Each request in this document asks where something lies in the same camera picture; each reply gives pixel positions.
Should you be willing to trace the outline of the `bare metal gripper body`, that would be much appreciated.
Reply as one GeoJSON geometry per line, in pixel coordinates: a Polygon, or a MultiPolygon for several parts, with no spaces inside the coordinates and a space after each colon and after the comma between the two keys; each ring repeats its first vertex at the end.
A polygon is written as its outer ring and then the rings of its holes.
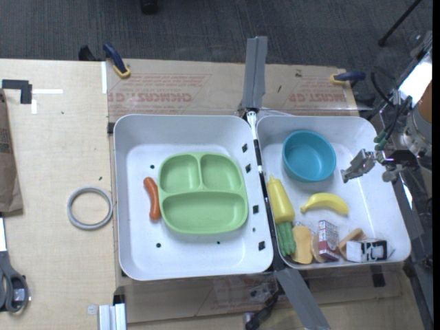
{"type": "Polygon", "coordinates": [[[432,125],[395,125],[383,150],[384,160],[402,166],[432,168],[432,125]]]}

